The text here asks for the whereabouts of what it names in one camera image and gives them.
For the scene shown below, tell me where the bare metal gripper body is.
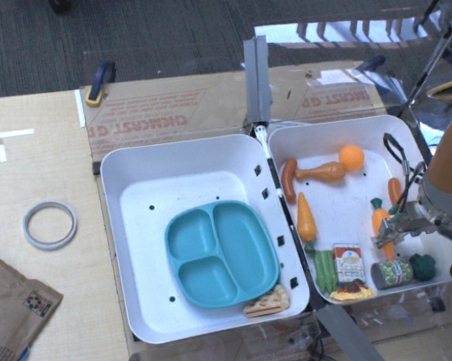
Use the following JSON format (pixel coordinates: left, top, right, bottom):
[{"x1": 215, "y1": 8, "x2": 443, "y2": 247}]
[{"x1": 391, "y1": 186, "x2": 452, "y2": 252}]

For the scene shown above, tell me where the small orange carrot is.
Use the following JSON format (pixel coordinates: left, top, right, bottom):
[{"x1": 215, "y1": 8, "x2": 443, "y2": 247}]
[{"x1": 368, "y1": 196, "x2": 397, "y2": 263}]

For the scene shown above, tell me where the green and white can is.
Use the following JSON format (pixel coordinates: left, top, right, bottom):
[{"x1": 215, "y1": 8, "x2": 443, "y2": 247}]
[{"x1": 369, "y1": 256, "x2": 416, "y2": 291}]

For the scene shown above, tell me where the short orange sausage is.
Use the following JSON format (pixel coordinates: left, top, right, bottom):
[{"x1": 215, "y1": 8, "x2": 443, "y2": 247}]
[{"x1": 386, "y1": 176, "x2": 405, "y2": 207}]

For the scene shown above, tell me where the red and white carton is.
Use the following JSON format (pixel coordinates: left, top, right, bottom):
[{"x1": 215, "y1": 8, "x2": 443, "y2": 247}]
[{"x1": 330, "y1": 240, "x2": 368, "y2": 287}]

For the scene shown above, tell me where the white plastic tray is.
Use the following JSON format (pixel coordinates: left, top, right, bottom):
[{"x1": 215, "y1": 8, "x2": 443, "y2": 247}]
[
  {"x1": 97, "y1": 126, "x2": 315, "y2": 350},
  {"x1": 264, "y1": 106, "x2": 452, "y2": 313}
]

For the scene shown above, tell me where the green broccoli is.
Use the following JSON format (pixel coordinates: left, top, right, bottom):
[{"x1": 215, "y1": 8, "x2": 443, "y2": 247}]
[{"x1": 408, "y1": 250, "x2": 439, "y2": 284}]

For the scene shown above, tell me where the yellow spaghetti toy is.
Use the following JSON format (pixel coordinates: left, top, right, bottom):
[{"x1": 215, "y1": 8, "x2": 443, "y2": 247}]
[{"x1": 328, "y1": 278, "x2": 377, "y2": 305}]

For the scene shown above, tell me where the green beans bundle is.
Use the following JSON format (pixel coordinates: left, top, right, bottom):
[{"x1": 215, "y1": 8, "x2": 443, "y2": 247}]
[{"x1": 311, "y1": 247, "x2": 341, "y2": 297}]

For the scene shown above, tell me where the orange ball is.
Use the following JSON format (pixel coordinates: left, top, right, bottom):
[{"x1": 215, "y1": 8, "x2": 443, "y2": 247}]
[{"x1": 337, "y1": 142, "x2": 368, "y2": 174}]

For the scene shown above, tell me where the large orange carrot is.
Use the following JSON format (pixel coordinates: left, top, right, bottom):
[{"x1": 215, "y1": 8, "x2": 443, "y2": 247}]
[{"x1": 292, "y1": 191, "x2": 320, "y2": 255}]

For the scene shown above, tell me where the brown chicken drumstick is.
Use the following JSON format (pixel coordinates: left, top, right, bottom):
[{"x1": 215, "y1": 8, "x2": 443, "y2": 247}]
[{"x1": 292, "y1": 159, "x2": 348, "y2": 187}]

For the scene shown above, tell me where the long brown sausage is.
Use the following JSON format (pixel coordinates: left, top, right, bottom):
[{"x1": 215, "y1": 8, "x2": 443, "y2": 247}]
[{"x1": 278, "y1": 156, "x2": 304, "y2": 205}]

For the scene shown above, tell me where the toy pizza slice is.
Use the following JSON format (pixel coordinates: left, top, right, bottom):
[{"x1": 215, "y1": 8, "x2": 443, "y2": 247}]
[{"x1": 239, "y1": 282, "x2": 292, "y2": 319}]

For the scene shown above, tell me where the blue divided plate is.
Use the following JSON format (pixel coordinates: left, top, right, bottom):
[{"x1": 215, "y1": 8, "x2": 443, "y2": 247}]
[{"x1": 160, "y1": 194, "x2": 285, "y2": 314}]

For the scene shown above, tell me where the brown cardboard board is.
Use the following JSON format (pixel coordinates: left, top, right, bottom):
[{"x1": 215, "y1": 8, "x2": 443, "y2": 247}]
[{"x1": 79, "y1": 38, "x2": 452, "y2": 361}]

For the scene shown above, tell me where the white tape roll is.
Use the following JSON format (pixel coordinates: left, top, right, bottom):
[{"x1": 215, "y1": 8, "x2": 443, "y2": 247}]
[{"x1": 20, "y1": 197, "x2": 82, "y2": 255}]

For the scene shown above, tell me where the brown paper envelope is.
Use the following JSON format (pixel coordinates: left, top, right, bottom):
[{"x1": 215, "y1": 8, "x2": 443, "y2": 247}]
[{"x1": 0, "y1": 224, "x2": 73, "y2": 361}]

